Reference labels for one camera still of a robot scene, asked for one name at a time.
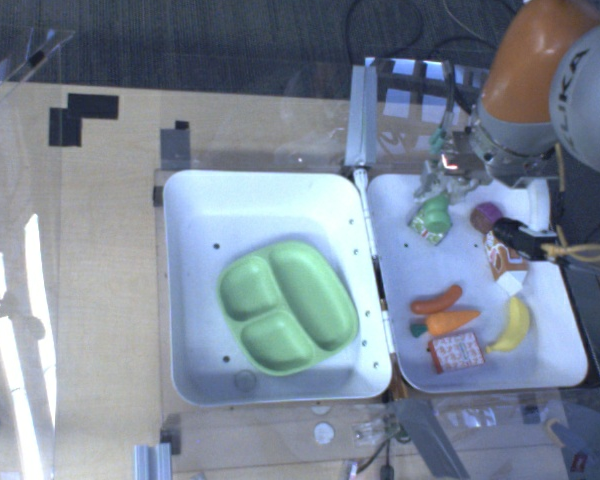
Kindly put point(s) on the white plastic tray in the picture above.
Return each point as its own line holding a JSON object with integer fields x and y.
{"x": 205, "y": 208}
{"x": 480, "y": 268}

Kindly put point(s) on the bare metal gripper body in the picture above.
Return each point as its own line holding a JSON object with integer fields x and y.
{"x": 472, "y": 155}

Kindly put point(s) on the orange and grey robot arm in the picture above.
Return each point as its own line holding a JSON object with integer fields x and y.
{"x": 535, "y": 63}

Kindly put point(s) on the green and white packet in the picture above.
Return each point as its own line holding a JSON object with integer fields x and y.
{"x": 430, "y": 220}

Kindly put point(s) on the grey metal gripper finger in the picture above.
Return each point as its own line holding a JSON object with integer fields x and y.
{"x": 464, "y": 184}
{"x": 430, "y": 180}

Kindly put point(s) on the orange carrot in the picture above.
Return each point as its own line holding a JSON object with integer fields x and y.
{"x": 450, "y": 321}

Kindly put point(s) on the orange sausage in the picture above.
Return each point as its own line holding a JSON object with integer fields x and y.
{"x": 436, "y": 302}

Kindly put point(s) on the black cylinder on white bracket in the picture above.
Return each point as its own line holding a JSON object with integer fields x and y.
{"x": 522, "y": 238}

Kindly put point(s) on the yellow banana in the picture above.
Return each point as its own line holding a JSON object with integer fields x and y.
{"x": 517, "y": 325}

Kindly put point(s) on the orange and white carton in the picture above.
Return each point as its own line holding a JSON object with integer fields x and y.
{"x": 505, "y": 268}

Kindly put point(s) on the green divided plate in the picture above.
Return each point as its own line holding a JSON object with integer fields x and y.
{"x": 300, "y": 288}

